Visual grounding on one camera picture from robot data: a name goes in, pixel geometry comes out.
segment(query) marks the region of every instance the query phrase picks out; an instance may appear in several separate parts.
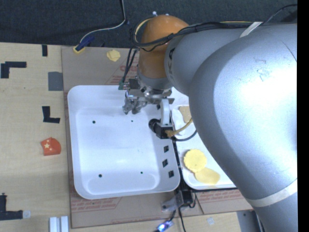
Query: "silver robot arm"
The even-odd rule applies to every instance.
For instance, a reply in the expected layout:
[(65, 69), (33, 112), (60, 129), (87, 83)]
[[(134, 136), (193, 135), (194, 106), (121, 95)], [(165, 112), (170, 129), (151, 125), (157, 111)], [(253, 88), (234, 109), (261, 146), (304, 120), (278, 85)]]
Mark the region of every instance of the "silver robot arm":
[(175, 38), (167, 77), (189, 97), (200, 138), (266, 231), (298, 231), (297, 25), (243, 31)]

